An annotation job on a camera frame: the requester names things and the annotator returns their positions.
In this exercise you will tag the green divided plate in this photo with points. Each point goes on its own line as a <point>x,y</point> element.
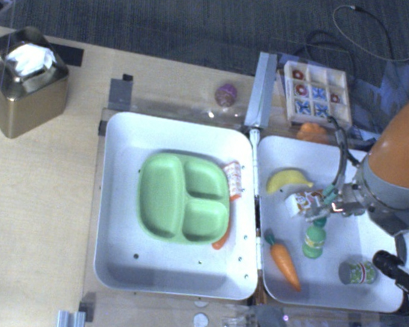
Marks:
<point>169,195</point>

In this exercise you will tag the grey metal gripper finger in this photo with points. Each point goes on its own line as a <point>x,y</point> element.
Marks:
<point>316,215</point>

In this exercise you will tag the yellow banana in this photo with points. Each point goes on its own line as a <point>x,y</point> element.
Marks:
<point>285,179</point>

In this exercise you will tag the gold tissue box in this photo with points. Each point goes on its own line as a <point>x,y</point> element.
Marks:
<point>21,95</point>

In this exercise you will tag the orange and white packet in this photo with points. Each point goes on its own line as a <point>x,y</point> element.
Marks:
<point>234,178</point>

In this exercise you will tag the orange carrot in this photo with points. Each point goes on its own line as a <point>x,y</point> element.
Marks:
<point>283,260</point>

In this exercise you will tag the green bottle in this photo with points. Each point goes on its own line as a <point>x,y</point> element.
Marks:
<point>314,242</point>

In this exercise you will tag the green and white can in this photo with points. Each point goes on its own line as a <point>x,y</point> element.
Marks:
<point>357,273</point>

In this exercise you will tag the orange sausage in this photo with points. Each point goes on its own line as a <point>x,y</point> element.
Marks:
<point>221,241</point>

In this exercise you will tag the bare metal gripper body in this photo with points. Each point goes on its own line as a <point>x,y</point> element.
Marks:
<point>351,204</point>

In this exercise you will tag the purple round toy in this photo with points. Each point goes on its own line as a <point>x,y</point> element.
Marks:
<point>226,95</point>

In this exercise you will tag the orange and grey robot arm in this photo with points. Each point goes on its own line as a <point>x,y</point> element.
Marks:
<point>407,142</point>

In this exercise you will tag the wooden tic-tac-toe box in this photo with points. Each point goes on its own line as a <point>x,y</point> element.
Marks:
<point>317,95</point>

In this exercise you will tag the white plastic tray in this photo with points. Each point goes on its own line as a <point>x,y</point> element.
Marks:
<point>120,253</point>
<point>345,239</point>

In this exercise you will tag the black cylinder on white bracket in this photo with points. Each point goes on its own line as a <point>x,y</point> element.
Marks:
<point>399,267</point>

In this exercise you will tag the orange toy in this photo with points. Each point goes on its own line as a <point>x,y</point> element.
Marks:
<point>310,133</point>

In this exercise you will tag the white can with red print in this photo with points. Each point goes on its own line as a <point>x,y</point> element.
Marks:
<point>297,204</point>

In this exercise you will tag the white round disc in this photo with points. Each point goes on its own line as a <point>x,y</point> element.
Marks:
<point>200,321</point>

